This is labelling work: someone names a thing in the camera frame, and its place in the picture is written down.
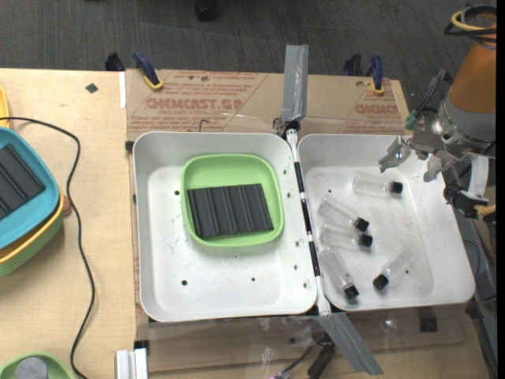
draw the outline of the table surface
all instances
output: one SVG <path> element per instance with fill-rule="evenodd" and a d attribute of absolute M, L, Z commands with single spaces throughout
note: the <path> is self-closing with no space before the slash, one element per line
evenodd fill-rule
<path fill-rule="evenodd" d="M 91 83 L 98 88 L 93 93 L 86 89 Z M 82 243 L 95 279 L 96 303 L 77 346 L 75 363 L 90 378 L 112 378 L 115 352 L 132 350 L 137 324 L 129 155 L 125 150 L 127 122 L 126 110 L 120 108 L 118 74 L 0 69 L 0 85 L 6 90 L 12 116 L 53 123 L 80 139 L 80 162 L 70 193 L 82 218 Z M 35 149 L 64 189 L 76 154 L 75 142 L 36 124 L 13 121 L 11 128 Z M 0 365 L 26 352 L 45 351 L 69 366 L 70 349 L 90 295 L 77 245 L 77 218 L 71 214 L 43 250 L 19 269 L 0 277 Z M 374 356 L 385 377 L 486 377 L 472 321 L 462 308 L 455 316 L 458 335 L 445 344 L 414 344 L 390 352 L 384 352 L 393 348 L 386 343 L 378 347 L 382 351 Z M 270 367 L 275 370 L 287 364 L 277 362 Z M 366 373 L 353 373 L 343 357 L 332 361 L 328 373 L 368 377 Z M 223 374 L 230 371 L 179 370 L 166 377 Z M 265 374 L 264 364 L 239 366 L 233 371 L 235 377 Z"/>

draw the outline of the green tray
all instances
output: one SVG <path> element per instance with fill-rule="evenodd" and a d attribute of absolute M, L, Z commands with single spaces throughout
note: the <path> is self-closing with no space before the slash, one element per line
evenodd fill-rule
<path fill-rule="evenodd" d="M 16 379 L 16 368 L 23 359 L 37 357 L 47 365 L 49 379 L 76 379 L 73 373 L 54 356 L 46 352 L 30 352 L 0 366 L 0 379 Z"/>
<path fill-rule="evenodd" d="M 200 238 L 195 233 L 187 190 L 216 186 L 261 184 L 273 230 L 239 235 Z M 200 244 L 214 247 L 256 246 L 275 240 L 284 227 L 282 198 L 274 169 L 259 156 L 223 153 L 191 159 L 182 171 L 182 214 L 192 238 Z"/>

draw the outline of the gray round object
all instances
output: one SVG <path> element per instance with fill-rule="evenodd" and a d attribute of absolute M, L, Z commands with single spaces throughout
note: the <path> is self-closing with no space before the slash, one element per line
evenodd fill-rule
<path fill-rule="evenodd" d="M 16 368 L 16 379 L 47 379 L 47 365 L 37 357 L 23 359 Z"/>

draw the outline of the black cap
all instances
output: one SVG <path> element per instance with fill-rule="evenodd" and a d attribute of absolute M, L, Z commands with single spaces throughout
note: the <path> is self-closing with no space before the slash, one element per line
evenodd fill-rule
<path fill-rule="evenodd" d="M 403 184 L 401 182 L 392 181 L 389 185 L 391 193 L 402 193 Z"/>
<path fill-rule="evenodd" d="M 366 231 L 368 229 L 370 222 L 362 219 L 362 218 L 357 218 L 356 222 L 354 222 L 354 227 L 356 227 L 359 231 Z"/>
<path fill-rule="evenodd" d="M 371 235 L 366 235 L 365 233 L 360 234 L 360 238 L 357 240 L 357 244 L 364 247 L 370 247 L 373 242 L 373 237 Z"/>
<path fill-rule="evenodd" d="M 383 274 L 380 274 L 373 280 L 373 286 L 376 287 L 376 289 L 379 291 L 382 291 L 388 284 L 389 279 Z"/>
<path fill-rule="evenodd" d="M 360 294 L 354 285 L 351 285 L 350 287 L 344 289 L 344 293 L 349 300 L 356 298 Z"/>

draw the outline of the office chair leg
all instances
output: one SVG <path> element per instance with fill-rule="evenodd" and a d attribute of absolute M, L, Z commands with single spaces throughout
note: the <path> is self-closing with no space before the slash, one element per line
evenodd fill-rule
<path fill-rule="evenodd" d="M 198 0 L 195 3 L 196 15 L 200 21 L 210 21 L 215 18 L 215 7 L 218 0 Z"/>

